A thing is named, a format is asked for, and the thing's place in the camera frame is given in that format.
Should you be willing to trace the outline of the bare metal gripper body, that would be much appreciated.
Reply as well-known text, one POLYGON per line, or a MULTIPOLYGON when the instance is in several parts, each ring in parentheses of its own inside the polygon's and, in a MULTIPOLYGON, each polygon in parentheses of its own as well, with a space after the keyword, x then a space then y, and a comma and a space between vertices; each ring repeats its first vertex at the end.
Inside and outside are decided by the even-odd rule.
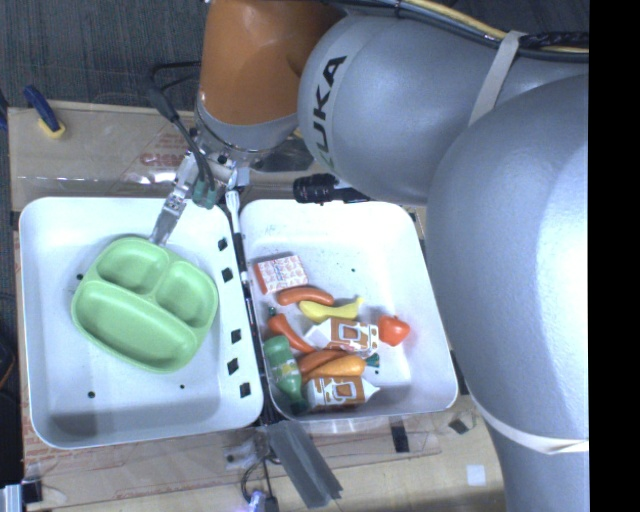
POLYGON ((223 198, 227 190, 250 183, 250 154, 216 138, 183 134, 187 151, 178 166, 172 195, 176 198, 223 198))

